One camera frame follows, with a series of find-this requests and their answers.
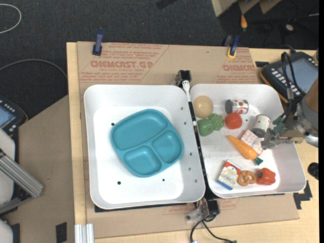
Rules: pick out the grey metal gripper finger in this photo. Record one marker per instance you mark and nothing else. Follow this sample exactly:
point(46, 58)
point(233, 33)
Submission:
point(268, 143)
point(270, 134)

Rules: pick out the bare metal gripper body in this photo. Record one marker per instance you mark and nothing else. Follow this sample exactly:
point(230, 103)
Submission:
point(292, 135)

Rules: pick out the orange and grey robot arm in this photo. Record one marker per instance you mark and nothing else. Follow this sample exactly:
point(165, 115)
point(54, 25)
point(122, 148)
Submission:
point(312, 102)

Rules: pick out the white can with red dots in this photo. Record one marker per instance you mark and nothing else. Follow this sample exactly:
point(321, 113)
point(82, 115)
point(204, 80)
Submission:
point(262, 123)

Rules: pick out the pink and white carton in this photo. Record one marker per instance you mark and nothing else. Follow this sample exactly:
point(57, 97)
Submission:
point(251, 140)

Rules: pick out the red bell pepper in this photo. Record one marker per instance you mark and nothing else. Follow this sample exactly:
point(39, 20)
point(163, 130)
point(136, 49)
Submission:
point(266, 176)

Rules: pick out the red tomato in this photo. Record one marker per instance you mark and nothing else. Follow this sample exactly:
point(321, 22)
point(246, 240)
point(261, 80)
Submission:
point(233, 120)

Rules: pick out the brown pretzel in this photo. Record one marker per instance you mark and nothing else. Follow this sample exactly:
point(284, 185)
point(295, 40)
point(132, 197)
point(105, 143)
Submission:
point(246, 178)

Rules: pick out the can with tomato print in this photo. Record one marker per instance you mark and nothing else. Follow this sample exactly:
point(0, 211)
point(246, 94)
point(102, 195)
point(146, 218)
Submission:
point(238, 106)

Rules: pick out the red and white packet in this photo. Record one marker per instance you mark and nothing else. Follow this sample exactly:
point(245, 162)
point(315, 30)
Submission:
point(227, 175)

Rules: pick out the white plastic tray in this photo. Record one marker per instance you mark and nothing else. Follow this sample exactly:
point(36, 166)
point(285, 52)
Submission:
point(217, 151)
point(141, 191)

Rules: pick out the green broccoli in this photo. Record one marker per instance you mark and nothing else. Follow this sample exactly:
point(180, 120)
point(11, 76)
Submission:
point(216, 121)

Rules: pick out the green bell pepper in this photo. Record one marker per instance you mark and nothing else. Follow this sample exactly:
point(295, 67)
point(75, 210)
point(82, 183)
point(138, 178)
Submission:
point(205, 128)

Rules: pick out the thin black and white rod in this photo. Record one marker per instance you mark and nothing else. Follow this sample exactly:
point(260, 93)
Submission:
point(198, 138)

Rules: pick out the beige round ball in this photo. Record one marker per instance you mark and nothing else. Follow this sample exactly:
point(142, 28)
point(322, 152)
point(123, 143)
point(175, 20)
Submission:
point(203, 106)

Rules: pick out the small orange carrot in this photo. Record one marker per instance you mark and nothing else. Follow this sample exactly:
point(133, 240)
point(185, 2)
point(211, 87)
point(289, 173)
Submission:
point(243, 21)

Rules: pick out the blue divided plate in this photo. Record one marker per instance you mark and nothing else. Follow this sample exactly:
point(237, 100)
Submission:
point(141, 133)

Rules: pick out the brown cardboard board red print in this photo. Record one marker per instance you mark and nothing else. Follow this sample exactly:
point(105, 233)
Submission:
point(126, 64)

